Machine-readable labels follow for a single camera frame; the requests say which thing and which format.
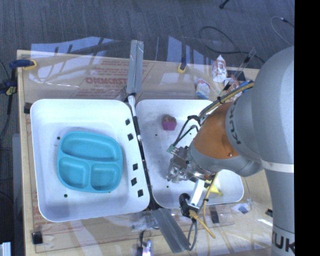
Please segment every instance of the yellow cable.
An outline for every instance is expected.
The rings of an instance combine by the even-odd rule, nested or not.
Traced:
[[[196,214],[195,211],[189,210],[190,217],[196,219],[198,222],[202,224],[202,226],[205,228],[206,231],[212,236],[212,238],[216,238],[216,236],[212,233],[212,231],[208,228],[208,226],[200,219],[200,217]]]
[[[214,104],[213,106],[211,106],[210,108],[208,108],[209,106],[207,106],[208,109],[204,109],[201,111],[201,114],[199,115],[199,118],[201,119],[206,113],[210,112],[211,110],[214,110],[217,106],[219,106],[221,103],[225,103],[227,100],[229,100],[230,98],[232,98],[234,95],[237,95],[238,93],[252,88],[254,86],[254,82],[251,82],[245,86],[242,86],[238,89],[235,89],[234,91],[232,91],[228,96],[221,98],[220,101],[218,101],[216,104]]]
[[[209,188],[208,188],[208,190],[207,190],[207,192],[206,192],[206,194],[204,196],[204,199],[203,199],[204,201],[203,201],[203,206],[202,206],[202,215],[203,215],[203,221],[204,221],[205,224],[207,224],[206,218],[205,218],[207,201],[208,201],[208,198],[209,198],[209,195],[210,195],[210,192],[211,192],[211,188],[214,186],[217,177],[218,177],[218,172],[214,175],[214,178],[212,179],[211,184],[210,184],[210,186],[209,186]]]

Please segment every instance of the plastic sheet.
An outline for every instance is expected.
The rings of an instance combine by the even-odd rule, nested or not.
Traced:
[[[35,60],[37,64],[34,69],[22,69],[19,73],[23,84],[22,102],[33,104],[40,99],[123,101],[127,96],[130,43],[86,37],[55,44],[33,44],[31,50],[20,50],[18,58]],[[216,56],[208,56],[203,51],[202,42],[192,38],[159,37],[156,45],[148,47],[152,48],[154,55],[144,58],[141,92],[137,93],[136,101],[200,100],[196,94],[197,82],[203,79],[211,83],[211,64]],[[183,72],[178,71],[181,64],[186,66]],[[235,72],[236,66],[230,63],[227,70]],[[249,70],[245,80],[254,79],[256,74],[256,70]],[[218,92],[212,89],[208,99],[215,100],[217,95]],[[43,243],[34,245],[36,253],[56,251],[59,254],[60,251],[63,254],[64,249],[74,248],[79,255],[105,255],[106,252],[110,255],[136,255],[141,232],[143,241],[151,241],[152,255],[172,253],[147,210],[60,223],[46,220],[38,205],[30,123],[30,115],[26,114],[31,219],[33,231],[40,233],[43,240]],[[181,255],[222,255],[269,248],[272,217],[265,214],[266,210],[264,205],[247,201],[247,198],[237,203],[208,205],[205,219],[217,238],[213,240],[199,224],[194,250]],[[178,208],[171,209],[171,215],[187,236],[191,220],[182,216]]]

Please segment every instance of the blue clamp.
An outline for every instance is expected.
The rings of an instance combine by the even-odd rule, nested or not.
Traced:
[[[28,59],[17,59],[9,63],[9,67],[12,70],[15,70],[17,68],[22,68],[22,67],[26,68],[26,67],[35,66],[35,65],[36,63],[34,60],[28,60]]]

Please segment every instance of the wooden table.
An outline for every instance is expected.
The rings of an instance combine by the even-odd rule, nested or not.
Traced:
[[[17,52],[17,59],[27,58],[28,55],[30,55],[30,52],[19,50]],[[55,62],[57,58],[61,58],[61,56],[50,56],[50,60],[53,62]],[[177,74],[177,66],[177,63],[172,62],[144,61],[145,73],[143,75],[142,89],[148,89],[146,93],[139,95],[139,100],[148,98],[150,95],[158,99],[166,99],[167,97],[193,99],[195,97],[195,79],[198,77],[207,80],[210,79],[208,77],[210,73],[209,66],[188,64],[184,74]],[[18,69],[25,255],[136,255],[136,249],[137,246],[139,246],[140,232],[132,232],[132,228],[129,225],[131,217],[128,215],[83,220],[72,224],[56,224],[47,222],[39,213],[39,209],[37,209],[37,204],[35,203],[37,201],[37,190],[33,163],[30,115],[25,113],[26,103],[33,103],[37,98],[30,96],[30,93],[32,93],[30,90],[33,89],[26,86],[24,72],[22,68]],[[244,70],[247,80],[255,80],[257,73],[257,69]],[[186,93],[158,93],[162,90],[163,92],[168,92],[168,90],[170,92],[173,84],[175,88],[180,88],[180,92]],[[64,86],[52,86],[62,91],[66,89]],[[205,229],[199,227],[200,230],[198,231],[197,243],[194,250],[177,253],[177,256],[207,254],[234,254],[239,256],[270,255],[272,232],[270,220],[272,221],[272,219],[268,219],[265,210],[272,209],[272,205],[265,172],[261,171],[251,177],[242,178],[242,182],[244,196],[241,201],[235,205],[217,205],[217,212],[220,211],[222,217],[232,218],[232,220],[226,220],[224,225],[220,223],[220,225],[213,227],[211,224],[211,230],[217,238],[212,239]],[[232,207],[237,204],[248,203],[247,199],[253,202],[251,211],[247,214],[232,212]],[[186,221],[184,217],[181,217],[179,209],[174,209],[173,213],[176,214],[176,220],[187,236],[190,220],[187,219]],[[43,243],[34,245],[32,233],[39,230],[43,235]],[[87,242],[79,242],[81,240],[79,236],[83,236],[84,234],[87,237],[91,237],[91,240],[87,239]],[[147,239],[152,242],[153,255],[172,254],[170,247],[159,230],[153,229],[146,231],[144,241]]]

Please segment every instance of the pink object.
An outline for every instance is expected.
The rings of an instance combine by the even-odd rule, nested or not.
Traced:
[[[173,131],[177,126],[177,120],[171,115],[166,115],[162,118],[161,124],[165,131]]]

